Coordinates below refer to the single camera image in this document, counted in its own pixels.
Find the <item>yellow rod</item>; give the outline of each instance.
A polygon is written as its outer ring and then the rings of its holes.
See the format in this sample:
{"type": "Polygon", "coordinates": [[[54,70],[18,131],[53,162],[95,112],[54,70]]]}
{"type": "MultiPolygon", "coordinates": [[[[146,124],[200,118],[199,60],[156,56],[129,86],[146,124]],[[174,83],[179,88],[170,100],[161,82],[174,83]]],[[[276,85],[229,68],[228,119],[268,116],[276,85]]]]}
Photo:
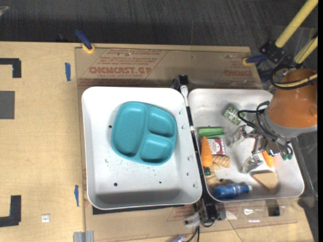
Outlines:
{"type": "Polygon", "coordinates": [[[292,21],[288,24],[283,33],[276,40],[275,45],[279,48],[283,47],[290,37],[295,33],[297,28],[307,18],[318,4],[318,0],[307,0],[303,7],[298,11],[292,21]]]}
{"type": "Polygon", "coordinates": [[[294,61],[298,64],[304,62],[304,60],[317,48],[318,45],[318,36],[314,39],[308,41],[308,43],[297,53],[294,58],[294,61]]]}

